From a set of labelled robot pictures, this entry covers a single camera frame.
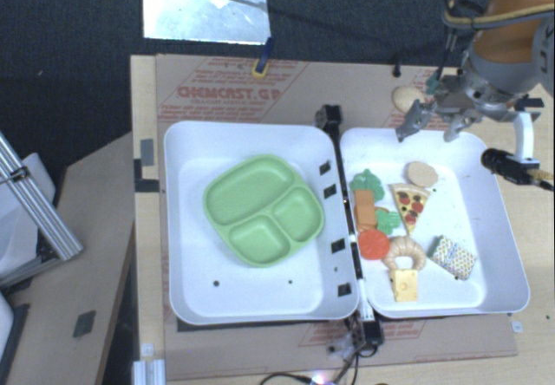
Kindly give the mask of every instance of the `white tray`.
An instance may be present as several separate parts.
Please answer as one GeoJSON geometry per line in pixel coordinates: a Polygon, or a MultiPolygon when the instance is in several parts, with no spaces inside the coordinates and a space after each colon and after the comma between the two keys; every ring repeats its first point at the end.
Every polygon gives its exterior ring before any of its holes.
{"type": "MultiPolygon", "coordinates": [[[[441,132],[421,131],[400,144],[393,129],[355,128],[343,135],[341,149],[347,181],[370,169],[386,192],[377,205],[390,211],[396,208],[387,185],[407,182],[403,172],[412,161],[431,165],[439,181],[412,238],[429,255],[434,239],[445,235],[478,257],[465,281],[455,280],[428,259],[418,274],[418,301],[405,303],[394,300],[386,266],[363,259],[367,295],[376,311],[402,318],[514,312],[526,307],[530,296],[526,275],[497,180],[480,164],[486,150],[480,139],[463,133],[446,143],[441,132]]],[[[402,225],[394,235],[406,235],[402,225]]],[[[398,259],[400,268],[410,268],[410,259],[398,259]]]]}
{"type": "Polygon", "coordinates": [[[179,318],[192,324],[328,320],[355,310],[358,289],[336,157],[324,132],[307,126],[184,121],[168,129],[164,147],[170,302],[179,318]],[[258,268],[227,247],[205,216],[202,199],[220,174],[265,153],[297,170],[320,201],[325,223],[293,256],[258,268]],[[330,170],[321,175],[325,163],[330,170]],[[336,194],[325,199],[323,190],[333,185],[336,194]],[[345,248],[332,252],[338,240],[345,248]]]}
{"type": "Polygon", "coordinates": [[[14,314],[10,306],[0,293],[0,360],[10,337],[11,326],[14,323],[14,314]]]}

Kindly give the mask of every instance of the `green divided plate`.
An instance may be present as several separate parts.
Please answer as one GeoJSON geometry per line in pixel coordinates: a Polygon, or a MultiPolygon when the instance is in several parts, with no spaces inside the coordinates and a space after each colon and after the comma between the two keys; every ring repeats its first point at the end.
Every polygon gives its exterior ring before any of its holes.
{"type": "Polygon", "coordinates": [[[205,189],[205,214],[247,264],[271,266],[323,228],[323,209],[301,176],[274,155],[245,160],[205,189]]]}

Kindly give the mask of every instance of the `toy tomato slice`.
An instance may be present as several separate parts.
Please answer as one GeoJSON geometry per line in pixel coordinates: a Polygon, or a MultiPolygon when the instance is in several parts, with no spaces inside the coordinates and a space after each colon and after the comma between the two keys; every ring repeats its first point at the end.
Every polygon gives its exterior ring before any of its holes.
{"type": "Polygon", "coordinates": [[[381,260],[389,252],[389,239],[383,232],[369,229],[358,236],[361,256],[368,260],[381,260]]]}

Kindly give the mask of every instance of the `toy food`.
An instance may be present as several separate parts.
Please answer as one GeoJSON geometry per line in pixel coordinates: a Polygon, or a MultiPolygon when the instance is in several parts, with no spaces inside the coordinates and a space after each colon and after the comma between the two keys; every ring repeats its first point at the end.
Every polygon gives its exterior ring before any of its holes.
{"type": "Polygon", "coordinates": [[[389,252],[389,239],[383,232],[369,229],[358,236],[358,249],[368,260],[380,260],[389,252]]]}
{"type": "Polygon", "coordinates": [[[406,114],[415,100],[426,101],[424,94],[414,86],[399,86],[393,90],[391,95],[393,105],[406,114]]]}
{"type": "Polygon", "coordinates": [[[355,175],[350,182],[351,191],[372,191],[374,201],[380,201],[385,196],[382,182],[369,169],[365,169],[361,173],[355,175]]]}
{"type": "Polygon", "coordinates": [[[393,270],[389,272],[396,302],[416,302],[418,300],[418,271],[393,270]]]}
{"type": "Polygon", "coordinates": [[[355,222],[356,230],[359,232],[377,227],[375,216],[374,194],[372,191],[355,191],[355,222]]]}
{"type": "Polygon", "coordinates": [[[390,212],[384,208],[376,208],[375,217],[378,221],[376,229],[386,235],[391,235],[393,230],[401,224],[401,217],[397,212],[390,212]]]}
{"type": "Polygon", "coordinates": [[[392,238],[388,255],[382,261],[390,270],[396,270],[395,259],[403,256],[413,259],[413,270],[419,271],[426,265],[426,253],[408,236],[392,238]]]}
{"type": "Polygon", "coordinates": [[[476,262],[476,257],[473,254],[444,236],[440,236],[430,258],[460,280],[468,279],[476,262]]]}
{"type": "Polygon", "coordinates": [[[389,268],[389,279],[396,302],[415,302],[418,300],[418,271],[426,265],[426,253],[420,245],[407,236],[393,238],[388,255],[382,260],[389,268]],[[411,270],[399,270],[395,259],[411,257],[411,270]]]}
{"type": "Polygon", "coordinates": [[[415,230],[416,222],[424,210],[429,192],[419,186],[403,183],[390,185],[390,187],[397,209],[410,235],[415,230]]]}
{"type": "Polygon", "coordinates": [[[437,183],[437,172],[428,164],[413,161],[407,165],[407,178],[420,187],[431,187],[437,183]]]}

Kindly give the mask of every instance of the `toy cookie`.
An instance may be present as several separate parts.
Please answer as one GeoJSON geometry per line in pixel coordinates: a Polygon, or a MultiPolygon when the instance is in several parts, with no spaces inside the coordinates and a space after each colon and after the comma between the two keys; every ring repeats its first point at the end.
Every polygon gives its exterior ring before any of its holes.
{"type": "Polygon", "coordinates": [[[437,172],[428,164],[413,161],[407,165],[407,178],[414,185],[431,187],[438,180],[437,172]]]}

